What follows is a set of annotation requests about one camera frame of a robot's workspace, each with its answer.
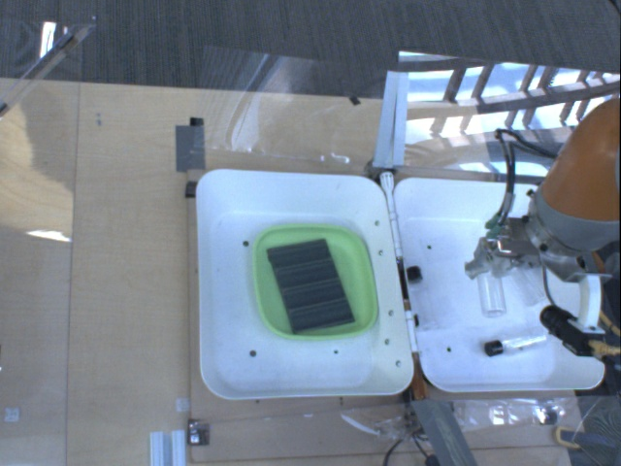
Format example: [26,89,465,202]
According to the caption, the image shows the green plate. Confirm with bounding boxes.
[250,223,380,342]

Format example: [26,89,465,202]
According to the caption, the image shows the dark grey ribbed block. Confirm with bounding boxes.
[265,238,356,336]

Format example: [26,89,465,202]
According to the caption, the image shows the clear tube with black cap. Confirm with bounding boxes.
[483,334,549,358]

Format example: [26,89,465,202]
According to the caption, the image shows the black cylinder on white bracket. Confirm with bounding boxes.
[539,271,611,358]

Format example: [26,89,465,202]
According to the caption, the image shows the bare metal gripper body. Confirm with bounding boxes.
[474,219,585,282]

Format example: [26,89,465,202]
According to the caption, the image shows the white plastic tray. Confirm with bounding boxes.
[195,168,415,402]
[391,177,607,394]

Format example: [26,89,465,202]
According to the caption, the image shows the clear plastic vial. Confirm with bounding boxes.
[476,268,508,319]

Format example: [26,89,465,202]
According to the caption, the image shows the thin black and white rod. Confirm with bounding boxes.
[378,172,420,354]

